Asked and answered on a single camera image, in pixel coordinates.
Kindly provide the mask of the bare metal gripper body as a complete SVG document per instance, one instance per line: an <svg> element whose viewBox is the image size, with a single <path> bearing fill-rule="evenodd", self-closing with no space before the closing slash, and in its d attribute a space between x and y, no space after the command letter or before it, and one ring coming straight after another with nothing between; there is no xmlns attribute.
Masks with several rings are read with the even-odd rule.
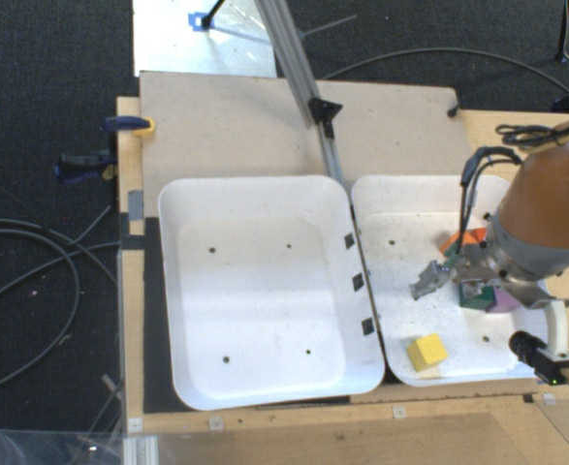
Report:
<svg viewBox="0 0 569 465"><path fill-rule="evenodd" d="M512 280L509 270L494 261L486 242L456 243L451 251L449 262L454 268L451 280L457 285L466 282L478 283L483 288L504 287Z"/></svg>

